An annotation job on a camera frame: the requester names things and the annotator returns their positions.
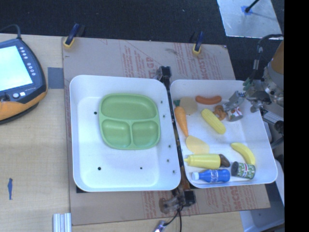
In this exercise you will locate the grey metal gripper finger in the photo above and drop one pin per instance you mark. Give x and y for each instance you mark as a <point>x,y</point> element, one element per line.
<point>230,105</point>
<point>237,96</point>

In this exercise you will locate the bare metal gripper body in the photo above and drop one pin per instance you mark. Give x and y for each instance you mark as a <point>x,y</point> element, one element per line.
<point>262,93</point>

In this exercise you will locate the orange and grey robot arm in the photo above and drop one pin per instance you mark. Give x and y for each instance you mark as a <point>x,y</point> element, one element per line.
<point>279,59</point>

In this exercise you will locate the small white and orange can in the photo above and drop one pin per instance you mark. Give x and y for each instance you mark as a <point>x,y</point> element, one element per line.
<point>236,115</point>

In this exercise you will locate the orange pretzel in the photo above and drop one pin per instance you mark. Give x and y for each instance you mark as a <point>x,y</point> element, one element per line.
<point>220,113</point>

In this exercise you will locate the orange sausage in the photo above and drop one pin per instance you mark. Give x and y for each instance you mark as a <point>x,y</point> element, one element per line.
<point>208,100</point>

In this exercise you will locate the yellow corn cob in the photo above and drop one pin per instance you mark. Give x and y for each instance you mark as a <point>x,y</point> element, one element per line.
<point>213,121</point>

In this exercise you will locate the white plastic tray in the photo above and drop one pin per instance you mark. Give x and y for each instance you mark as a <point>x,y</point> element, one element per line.
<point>241,134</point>
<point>120,173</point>

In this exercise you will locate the beige biscuit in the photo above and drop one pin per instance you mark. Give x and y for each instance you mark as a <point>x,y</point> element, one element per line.
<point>188,105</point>

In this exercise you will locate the yellow banana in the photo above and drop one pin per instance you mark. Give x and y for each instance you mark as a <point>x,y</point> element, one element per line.
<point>245,152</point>

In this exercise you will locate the orange carrot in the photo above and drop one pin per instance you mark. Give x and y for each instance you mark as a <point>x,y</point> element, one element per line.
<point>181,118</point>

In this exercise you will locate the yellow potato crisp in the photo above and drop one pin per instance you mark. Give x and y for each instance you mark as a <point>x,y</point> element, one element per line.
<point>196,145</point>

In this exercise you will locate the brown oval potato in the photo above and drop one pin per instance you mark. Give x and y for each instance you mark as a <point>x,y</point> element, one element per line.
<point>225,161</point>

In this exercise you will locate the yellow mustard bottle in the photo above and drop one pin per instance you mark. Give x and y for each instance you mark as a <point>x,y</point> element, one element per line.
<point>205,161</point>

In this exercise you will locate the thin black and white rod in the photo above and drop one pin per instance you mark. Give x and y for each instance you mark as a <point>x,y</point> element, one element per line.
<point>174,129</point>

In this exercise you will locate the small green and white can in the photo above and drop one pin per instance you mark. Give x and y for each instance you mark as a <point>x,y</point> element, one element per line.
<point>243,170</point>

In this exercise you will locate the blue bottle white cap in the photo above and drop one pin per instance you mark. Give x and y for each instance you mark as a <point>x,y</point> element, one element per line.
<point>213,176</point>

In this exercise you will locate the brown cardboard board red print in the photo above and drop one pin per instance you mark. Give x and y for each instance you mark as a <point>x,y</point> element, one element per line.
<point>144,57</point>

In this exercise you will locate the green divided plate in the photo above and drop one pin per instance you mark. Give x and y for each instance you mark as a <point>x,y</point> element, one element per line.
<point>129,110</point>

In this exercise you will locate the black cylinder on white bracket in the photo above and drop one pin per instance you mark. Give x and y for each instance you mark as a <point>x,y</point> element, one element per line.
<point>270,117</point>

